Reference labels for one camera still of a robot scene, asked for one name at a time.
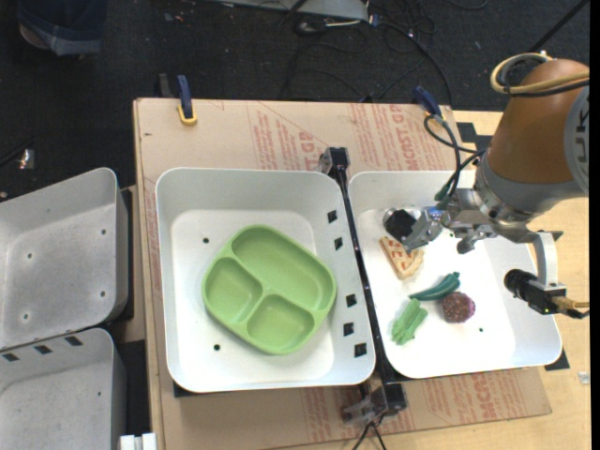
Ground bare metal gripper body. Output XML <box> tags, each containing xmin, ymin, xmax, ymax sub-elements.
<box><xmin>439</xmin><ymin>187</ymin><xmax>541</xmax><ymax>245</ymax></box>

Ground toy pizza slice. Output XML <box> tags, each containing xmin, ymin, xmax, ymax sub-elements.
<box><xmin>378</xmin><ymin>235</ymin><xmax>426</xmax><ymax>281</ymax></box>

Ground dark green toy vegetable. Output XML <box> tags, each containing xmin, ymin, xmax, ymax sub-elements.
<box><xmin>408</xmin><ymin>271</ymin><xmax>461</xmax><ymax>302</ymax></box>

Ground brown round biscuit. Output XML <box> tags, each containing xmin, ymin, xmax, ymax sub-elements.
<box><xmin>441</xmin><ymin>291</ymin><xmax>476</xmax><ymax>323</ymax></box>

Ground thin black rod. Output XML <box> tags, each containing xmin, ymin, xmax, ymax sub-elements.
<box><xmin>333</xmin><ymin>166</ymin><xmax>398</xmax><ymax>389</ymax></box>

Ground light green toy beans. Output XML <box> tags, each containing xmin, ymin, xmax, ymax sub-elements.
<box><xmin>391</xmin><ymin>297</ymin><xmax>429</xmax><ymax>346</ymax></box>

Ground white plastic tray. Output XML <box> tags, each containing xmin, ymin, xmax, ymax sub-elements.
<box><xmin>155</xmin><ymin>166</ymin><xmax>377</xmax><ymax>394</ymax></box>
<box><xmin>347</xmin><ymin>170</ymin><xmax>563</xmax><ymax>380</ymax></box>
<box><xmin>0</xmin><ymin>167</ymin><xmax>130</xmax><ymax>351</ymax></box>
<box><xmin>0</xmin><ymin>327</ymin><xmax>128</xmax><ymax>450</ymax></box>

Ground green divided plate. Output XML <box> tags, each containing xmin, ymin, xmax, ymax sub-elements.
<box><xmin>201</xmin><ymin>224</ymin><xmax>338</xmax><ymax>356</ymax></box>

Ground brown cardboard board red print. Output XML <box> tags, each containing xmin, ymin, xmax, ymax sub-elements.
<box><xmin>132</xmin><ymin>97</ymin><xmax>553</xmax><ymax>450</ymax></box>

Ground person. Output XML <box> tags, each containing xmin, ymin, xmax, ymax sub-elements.
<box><xmin>17</xmin><ymin>0</ymin><xmax>112</xmax><ymax>57</ymax></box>

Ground black cylinder on white bracket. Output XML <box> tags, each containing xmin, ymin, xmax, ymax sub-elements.
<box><xmin>503</xmin><ymin>230</ymin><xmax>569</xmax><ymax>316</ymax></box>

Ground black block with thin wires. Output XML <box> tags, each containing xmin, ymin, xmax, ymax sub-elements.
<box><xmin>340</xmin><ymin>382</ymin><xmax>408</xmax><ymax>424</ymax></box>
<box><xmin>318</xmin><ymin>146</ymin><xmax>352</xmax><ymax>175</ymax></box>

